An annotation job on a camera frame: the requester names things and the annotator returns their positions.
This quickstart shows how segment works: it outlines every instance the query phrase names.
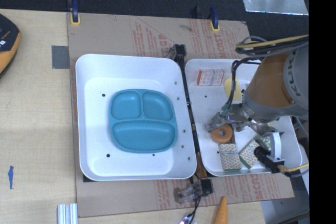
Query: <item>blue plate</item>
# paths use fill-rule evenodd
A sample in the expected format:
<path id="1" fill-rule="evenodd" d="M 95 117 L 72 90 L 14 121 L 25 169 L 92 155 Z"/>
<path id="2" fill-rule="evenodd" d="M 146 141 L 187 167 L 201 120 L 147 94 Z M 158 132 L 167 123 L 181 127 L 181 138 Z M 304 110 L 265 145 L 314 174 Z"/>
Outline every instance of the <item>blue plate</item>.
<path id="1" fill-rule="evenodd" d="M 173 105 L 158 91 L 117 92 L 110 102 L 109 122 L 115 145 L 127 152 L 166 151 L 177 139 Z"/>

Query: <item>power tool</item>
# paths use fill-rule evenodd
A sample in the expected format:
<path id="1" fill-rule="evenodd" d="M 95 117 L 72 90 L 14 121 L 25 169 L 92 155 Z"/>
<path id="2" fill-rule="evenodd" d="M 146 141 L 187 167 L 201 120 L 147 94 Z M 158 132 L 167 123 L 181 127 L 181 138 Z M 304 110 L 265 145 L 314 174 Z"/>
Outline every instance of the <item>power tool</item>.
<path id="1" fill-rule="evenodd" d="M 21 41 L 17 26 L 0 14 L 0 78 L 12 64 Z"/>

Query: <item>wooden table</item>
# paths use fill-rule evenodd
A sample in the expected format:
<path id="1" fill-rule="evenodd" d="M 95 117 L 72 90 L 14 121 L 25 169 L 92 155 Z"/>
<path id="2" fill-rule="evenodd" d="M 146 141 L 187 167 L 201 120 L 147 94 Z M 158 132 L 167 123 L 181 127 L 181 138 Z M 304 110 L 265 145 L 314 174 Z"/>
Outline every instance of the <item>wooden table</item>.
<path id="1" fill-rule="evenodd" d="M 22 32 L 0 79 L 0 223 L 57 223 L 57 205 L 76 202 L 69 69 L 53 69 L 51 47 L 67 46 L 66 13 L 0 9 Z M 8 171 L 13 167 L 13 188 Z M 217 206 L 199 207 L 209 224 Z M 178 223 L 186 209 L 91 218 L 78 223 Z M 265 223 L 259 202 L 228 205 L 228 223 Z"/>

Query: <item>white tray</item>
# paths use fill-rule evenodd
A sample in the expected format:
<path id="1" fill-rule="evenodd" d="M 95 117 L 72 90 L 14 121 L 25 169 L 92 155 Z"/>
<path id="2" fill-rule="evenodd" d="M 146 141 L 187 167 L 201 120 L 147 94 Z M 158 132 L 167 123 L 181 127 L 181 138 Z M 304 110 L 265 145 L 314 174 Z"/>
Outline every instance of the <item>white tray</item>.
<path id="1" fill-rule="evenodd" d="M 79 156 L 90 179 L 182 179 L 196 171 L 196 155 L 179 66 L 166 58 L 83 55 L 76 63 Z M 126 89 L 165 94 L 173 104 L 176 143 L 157 153 L 130 153 L 114 145 L 109 132 L 109 103 Z"/>
<path id="2" fill-rule="evenodd" d="M 206 130 L 211 118 L 219 111 L 227 101 L 223 84 L 221 86 L 198 86 L 197 77 L 201 69 L 223 69 L 223 81 L 231 77 L 231 65 L 233 60 L 223 59 L 192 59 L 186 63 L 185 74 L 187 78 L 188 91 L 190 95 L 191 107 L 194 115 L 198 141 L 202 162 L 206 170 L 214 176 L 230 176 L 241 174 L 269 173 L 269 171 L 257 162 L 251 169 L 247 169 L 243 164 L 241 170 L 223 171 L 221 159 L 218 153 L 218 144 L 214 142 L 210 133 Z M 240 65 L 236 72 L 236 78 L 239 80 L 240 88 L 246 89 L 250 83 L 257 65 Z M 293 129 L 289 116 L 283 116 L 279 121 L 269 123 L 281 135 L 281 157 L 285 159 L 287 167 L 295 167 L 302 164 L 302 155 L 299 144 Z M 235 140 L 240 151 L 257 134 L 249 127 L 241 132 L 235 132 Z"/>

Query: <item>cardboard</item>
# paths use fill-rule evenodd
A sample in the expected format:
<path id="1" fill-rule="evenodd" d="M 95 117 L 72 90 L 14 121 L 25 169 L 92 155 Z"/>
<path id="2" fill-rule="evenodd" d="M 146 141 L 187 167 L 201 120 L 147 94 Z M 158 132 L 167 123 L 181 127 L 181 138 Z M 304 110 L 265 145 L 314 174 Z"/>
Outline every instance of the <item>cardboard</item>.
<path id="1" fill-rule="evenodd" d="M 186 46 L 186 61 L 240 59 L 234 48 L 249 36 L 246 24 L 221 20 L 220 31 L 213 32 L 210 21 L 205 19 L 105 14 L 80 14 L 80 18 L 80 25 L 75 26 L 70 15 L 67 16 L 79 217 L 194 207 L 193 202 L 178 204 L 174 200 L 174 190 L 189 186 L 188 179 L 112 182 L 85 179 L 79 165 L 75 64 L 84 54 L 166 57 L 174 44 Z M 212 184 L 214 193 L 203 198 L 200 206 L 219 205 L 223 196 L 228 204 L 293 197 L 290 179 L 282 174 L 213 177 Z"/>

